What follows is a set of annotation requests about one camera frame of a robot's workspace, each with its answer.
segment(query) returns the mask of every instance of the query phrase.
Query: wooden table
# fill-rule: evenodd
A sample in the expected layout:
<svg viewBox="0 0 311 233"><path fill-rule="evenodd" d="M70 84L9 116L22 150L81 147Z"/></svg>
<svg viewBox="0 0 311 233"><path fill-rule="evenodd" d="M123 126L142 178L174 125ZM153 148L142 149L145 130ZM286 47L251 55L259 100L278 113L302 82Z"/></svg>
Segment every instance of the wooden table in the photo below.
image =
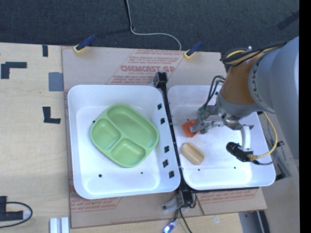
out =
<svg viewBox="0 0 311 233"><path fill-rule="evenodd" d="M49 46L44 57L41 45L0 43L0 63L27 62L27 68L10 68L0 79L0 196L19 201L34 211L24 224L1 232L48 232L49 219L70 216L64 93L49 91L48 73L62 73L62 48ZM60 124L44 123L42 107ZM7 211L25 210L7 205ZM194 233L242 233L237 213L188 217ZM162 232L169 220L70 229L72 233ZM178 219L175 233L188 232Z"/></svg>

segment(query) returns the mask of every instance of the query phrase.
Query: dark carpet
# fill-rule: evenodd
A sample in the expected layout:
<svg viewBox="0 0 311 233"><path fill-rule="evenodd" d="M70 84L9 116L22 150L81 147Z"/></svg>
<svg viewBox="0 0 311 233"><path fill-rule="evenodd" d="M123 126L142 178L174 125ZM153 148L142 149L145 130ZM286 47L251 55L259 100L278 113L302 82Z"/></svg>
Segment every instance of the dark carpet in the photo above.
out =
<svg viewBox="0 0 311 233"><path fill-rule="evenodd" d="M299 0L128 0L137 33L187 50L260 47L299 35ZM124 0L0 0L0 42L177 50L129 30Z"/></svg>

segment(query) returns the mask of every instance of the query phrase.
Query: green divided plate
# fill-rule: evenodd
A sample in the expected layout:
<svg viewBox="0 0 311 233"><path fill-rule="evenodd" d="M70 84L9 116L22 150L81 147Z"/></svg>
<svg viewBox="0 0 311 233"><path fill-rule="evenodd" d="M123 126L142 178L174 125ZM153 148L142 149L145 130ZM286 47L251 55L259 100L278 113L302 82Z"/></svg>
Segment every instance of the green divided plate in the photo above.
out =
<svg viewBox="0 0 311 233"><path fill-rule="evenodd" d="M137 166L159 141L157 128L126 104L105 110L92 125L90 136L104 155L122 167Z"/></svg>

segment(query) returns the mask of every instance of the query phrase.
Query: cardboard sheet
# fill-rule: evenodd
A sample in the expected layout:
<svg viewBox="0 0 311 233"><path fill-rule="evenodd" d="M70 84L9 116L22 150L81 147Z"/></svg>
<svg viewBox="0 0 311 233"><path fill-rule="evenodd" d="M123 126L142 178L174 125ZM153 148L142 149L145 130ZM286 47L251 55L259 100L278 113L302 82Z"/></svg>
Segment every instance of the cardboard sheet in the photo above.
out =
<svg viewBox="0 0 311 233"><path fill-rule="evenodd" d="M88 227L173 218L161 204L174 192L86 200L74 190L72 179L68 91L79 84L150 84L157 72L166 72L167 89L174 85L208 85L216 75L225 76L219 53L196 52L190 59L181 51L87 48L76 54L63 47L64 99L69 166L71 227ZM198 205L184 216L202 216L265 209L261 189L199 193Z"/></svg>

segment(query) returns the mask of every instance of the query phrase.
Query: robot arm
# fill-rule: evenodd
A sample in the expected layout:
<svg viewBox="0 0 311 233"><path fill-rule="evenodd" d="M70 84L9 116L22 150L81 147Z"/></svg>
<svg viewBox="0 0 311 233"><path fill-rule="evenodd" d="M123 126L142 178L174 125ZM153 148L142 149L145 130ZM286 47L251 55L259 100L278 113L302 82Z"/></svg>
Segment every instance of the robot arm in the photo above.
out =
<svg viewBox="0 0 311 233"><path fill-rule="evenodd" d="M258 50L235 50L225 54L222 61L231 68L216 104L199 109L190 131L203 133L219 126L219 121L241 130L239 120L252 112L275 113L293 157L298 159L299 37Z"/></svg>

